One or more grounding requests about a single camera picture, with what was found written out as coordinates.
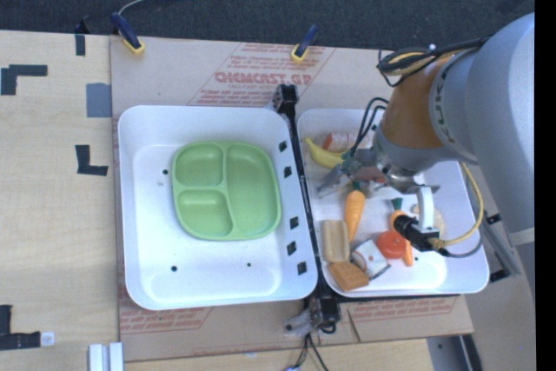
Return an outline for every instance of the black connector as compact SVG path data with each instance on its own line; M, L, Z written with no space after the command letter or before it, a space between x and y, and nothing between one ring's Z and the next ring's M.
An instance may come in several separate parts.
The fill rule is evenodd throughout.
M401 234L404 238L411 242L411 245L420 252L434 250L433 245L428 241L429 238L439 238L440 232L438 230L430 230L428 232L421 232L417 229L419 222L417 218L412 218L407 215L400 215L394 220L394 229Z

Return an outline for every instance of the toy carrot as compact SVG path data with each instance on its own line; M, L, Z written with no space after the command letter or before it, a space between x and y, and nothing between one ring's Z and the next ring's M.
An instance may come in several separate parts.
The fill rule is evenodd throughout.
M354 189L347 194L344 204L344 221L347 224L349 241L352 241L355 237L355 232L359 227L364 208L365 194L361 192L359 184L354 182Z
M401 210L401 201L401 198L394 198L392 200L392 204L394 205L394 212L392 212L392 214L390 215L390 230L394 230L394 220L398 216L406 214L403 210ZM406 240L406 251L402 258L407 266L413 266L414 253L411 248L411 242L409 242L409 240Z

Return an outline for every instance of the white tray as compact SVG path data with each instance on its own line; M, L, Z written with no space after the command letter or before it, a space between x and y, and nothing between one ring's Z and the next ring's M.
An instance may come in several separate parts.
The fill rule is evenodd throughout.
M321 140L330 132L357 133L363 116L362 110L311 109L303 113L297 123L300 140L308 136ZM377 114L376 123L381 114ZM325 220L343 220L343 203L348 187L337 189L329 195L319 197L316 188L329 169L316 164L309 154L307 144L301 143L301 152L308 183L309 201L314 219L314 229L321 244L321 224ZM473 211L466 192L465 183L457 162L441 162L424 172L421 182L439 185L434 194L434 206L445 221L444 238L450 239L466 233L474 224ZM363 217L352 247L387 230L388 217L393 211L391 199L403 198L402 210L411 215L417 203L415 195L400 195L389 187L375 190L366 200ZM473 249L480 236L475 232L469 239L453 245L449 250L455 254ZM489 269L483 248L465 258L446 258L435 252L419 252L414 249L412 267L402 260L390 260L390 268L372 280L366 287L343 292L328 273L326 262L323 272L331 288L346 297L368 298L403 295L450 295L470 294L481 291L488 283Z
M138 305L194 308L298 300L311 293L317 272L301 187L288 125L274 111L137 106L122 114L118 139L125 282ZM276 230L225 242L184 231L172 198L172 158L187 143L209 140L249 142L268 153L281 194Z

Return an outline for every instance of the yellow cable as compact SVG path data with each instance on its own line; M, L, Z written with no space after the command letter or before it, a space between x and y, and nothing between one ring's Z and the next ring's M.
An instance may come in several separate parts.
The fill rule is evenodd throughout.
M458 236L457 238L453 238L452 240L441 240L440 238L429 238L428 242L431 243L434 250L439 250L446 246L452 246L459 242L463 242L464 240L469 238L475 230L479 228L481 222L483 221L483 212L484 212L485 204L483 202L483 197L480 194L479 186L477 185L477 182L473 178L473 175L471 175L471 172L469 171L469 168L466 166L466 164L460 162L460 166L461 169L466 174L467 178L469 179L473 192L477 196L477 201L479 202L479 212L477 214L477 219L475 220L475 224L464 235Z

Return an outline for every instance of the yellow and blue clamp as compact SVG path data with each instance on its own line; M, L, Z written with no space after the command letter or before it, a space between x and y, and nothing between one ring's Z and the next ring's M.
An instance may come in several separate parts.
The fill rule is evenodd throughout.
M145 50L145 44L139 40L137 34L131 28L128 21L123 18L123 16L117 12L110 15L110 21L117 28L120 36L123 37L123 43L129 50L138 55Z
M308 53L308 47L314 44L318 36L319 27L317 27L315 24L311 25L311 28L309 28L309 31L307 32L305 37L303 37L303 40L295 45L292 49L292 52L289 55L290 59L295 63L302 62Z

